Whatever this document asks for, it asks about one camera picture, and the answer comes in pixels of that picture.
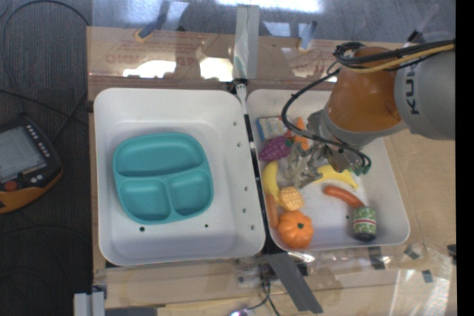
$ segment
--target green can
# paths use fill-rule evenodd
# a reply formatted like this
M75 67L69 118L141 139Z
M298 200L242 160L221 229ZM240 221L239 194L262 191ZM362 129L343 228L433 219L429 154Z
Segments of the green can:
M360 241L371 241L377 235L377 214L369 206L358 206L354 209L354 238Z

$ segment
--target yellow banana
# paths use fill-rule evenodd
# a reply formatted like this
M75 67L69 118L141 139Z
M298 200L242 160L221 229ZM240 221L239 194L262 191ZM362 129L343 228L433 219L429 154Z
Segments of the yellow banana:
M349 184L353 189L356 189L358 187L358 184L356 183L356 181L354 181L354 178L352 177L350 171L347 169L343 172L336 172L331 165L325 165L318 167L318 171L323 176L317 181L314 181L313 183L326 181L327 179L336 179L338 181L343 181L344 183Z
M265 194L272 195L275 201L280 203L280 188L276 183L276 175L278 174L278 161L270 161L261 174L261 185Z

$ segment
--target plastic tray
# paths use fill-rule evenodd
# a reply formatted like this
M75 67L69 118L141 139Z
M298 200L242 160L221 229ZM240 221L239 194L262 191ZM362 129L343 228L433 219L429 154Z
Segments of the plastic tray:
M265 232L238 99L220 90L110 88L94 101L99 247L119 266L242 258L260 252ZM121 206L113 155L126 140L182 133L201 145L213 180L202 213L170 223L145 223Z
M263 142L258 137L256 121L262 117L278 116L294 91L290 90L256 90L249 94L247 107L252 123L253 133L256 137L256 149L260 151ZM307 118L311 113L324 108L330 96L329 91L308 91L298 98L289 108L289 119L297 117ZM349 191L350 186L337 180L328 180L323 183L308 184L301 189L305 206L301 211L311 217L314 234L310 245L305 249L291 249L281 239L278 230L270 229L271 237L275 243L284 250L300 252L317 252L329 249L344 249L360 246L383 246L403 243L409 236L410 223L405 211L395 176L390 165L390 160L382 138L375 140L364 147L364 153L372 159L372 168L366 175L359 177L353 175L358 184L355 195L366 205L377 212L377 235L375 240L363 242L353 237L351 219L353 211L343 201L325 195L323 185L332 183ZM262 172L267 162L259 161ZM280 188L291 185L285 180L281 172L277 177Z
M184 133L154 133L122 142L113 155L113 176L124 211L139 223L192 218L213 200L204 150Z

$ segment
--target toy pumpkin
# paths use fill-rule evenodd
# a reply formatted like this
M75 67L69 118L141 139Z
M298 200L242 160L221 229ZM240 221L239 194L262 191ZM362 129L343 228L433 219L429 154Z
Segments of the toy pumpkin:
M289 211L280 216L278 232L292 249L307 247L313 238L313 222L301 211Z

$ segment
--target teal plate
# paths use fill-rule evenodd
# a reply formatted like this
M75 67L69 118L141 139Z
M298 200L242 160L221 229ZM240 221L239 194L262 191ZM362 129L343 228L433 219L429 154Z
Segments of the teal plate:
M203 213L213 179L202 146L184 133L156 133L122 142L113 155L118 199L138 223L170 223Z

